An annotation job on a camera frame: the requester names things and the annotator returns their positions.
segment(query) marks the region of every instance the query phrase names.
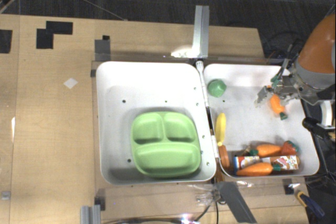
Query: wooden surface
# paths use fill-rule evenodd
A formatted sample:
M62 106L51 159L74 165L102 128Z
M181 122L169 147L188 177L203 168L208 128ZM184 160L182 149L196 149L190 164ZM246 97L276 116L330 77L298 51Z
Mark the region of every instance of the wooden surface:
M19 23L13 25L11 20ZM73 35L55 35L53 50L37 50L36 29L45 28L47 20L73 22ZM95 196L90 78L94 40L109 35L112 53L169 54L179 46L192 43L193 26L0 15L0 29L19 31L19 52L15 54L13 50L9 55L0 56L1 79L8 72L15 73L15 68L10 68L11 63L18 66L17 96L13 93L8 99L11 103L16 100L11 212L7 222L9 212L5 212L7 218L5 214L0 214L5 216L0 217L0 222L77 224L80 207L92 206ZM210 54L263 56L255 29L210 27L209 36ZM18 59L10 60L15 55ZM72 89L63 84L69 78L78 81ZM16 80L3 81L8 87L16 89ZM6 125L9 118L1 124ZM8 138L9 131L5 135L0 131L1 139ZM10 148L9 140L5 144ZM266 199L258 193L245 195L261 223L288 223L292 219L293 223L308 222L304 208L299 206L294 196L283 195L282 190L267 193ZM121 193L121 200L127 199ZM129 201L137 202L135 206L139 212L141 206L144 211L150 210L151 204L146 197ZM5 205L4 201L0 201L0 204L3 212L8 209L8 203ZM121 210L127 216L134 208L123 207ZM233 223L227 206L221 210L222 223ZM212 224L214 219L210 210L202 223Z
M0 17L0 29L13 30L11 52L0 54L0 193L10 191L12 184L12 120L16 109L19 26L17 16ZM10 200L0 200L0 223L8 223L10 203Z

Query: white sink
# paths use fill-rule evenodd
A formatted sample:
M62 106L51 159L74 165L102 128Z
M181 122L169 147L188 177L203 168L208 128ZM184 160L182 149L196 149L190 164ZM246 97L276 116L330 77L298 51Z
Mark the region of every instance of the white sink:
M269 175L267 178L310 176L318 171L320 162L311 134L302 126L305 115L301 101L289 102L286 106L288 119L283 121L275 115L269 102L258 108L254 106L261 87L269 85L270 79L278 71L277 66L208 65L204 70L205 83L221 79L227 85L221 98L209 95L212 117L215 122L220 113L224 112L226 115L224 145L231 163L234 155L243 151L248 145L255 146L260 143L282 145L284 141L291 140L300 148L299 169L293 171L293 174ZM232 172L225 172L235 177Z
M97 69L101 173L111 184L203 182L216 162L197 70L184 63L105 62ZM194 122L201 146L199 169L184 177L141 174L132 159L131 125L140 114L173 111Z

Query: green divided plate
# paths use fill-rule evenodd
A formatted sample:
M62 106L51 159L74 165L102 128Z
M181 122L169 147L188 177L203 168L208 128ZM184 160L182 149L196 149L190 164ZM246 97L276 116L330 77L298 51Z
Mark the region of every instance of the green divided plate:
M150 177L172 178L195 172L201 149L193 121L176 112L150 112L135 118L131 143L137 169Z

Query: orange toy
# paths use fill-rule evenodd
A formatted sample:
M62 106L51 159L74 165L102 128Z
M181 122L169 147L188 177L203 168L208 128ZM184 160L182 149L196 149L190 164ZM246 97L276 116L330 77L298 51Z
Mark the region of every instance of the orange toy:
M256 163L237 171L237 176L267 176L273 170L280 170L280 166L272 166L270 163Z
M285 141L281 149L281 155L296 155L299 148L292 141Z
M285 120L287 115L285 114L285 107L280 104L280 98L276 94L273 94L269 101L273 111L280 115L281 120Z
M260 158L279 156L282 147L273 144L261 144L256 147L257 154Z

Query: yellow banana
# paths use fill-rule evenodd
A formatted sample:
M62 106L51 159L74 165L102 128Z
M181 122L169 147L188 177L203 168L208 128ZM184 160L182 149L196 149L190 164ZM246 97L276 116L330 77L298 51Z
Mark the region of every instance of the yellow banana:
M224 113L219 114L216 120L215 136L218 146L222 146L225 138L226 116Z

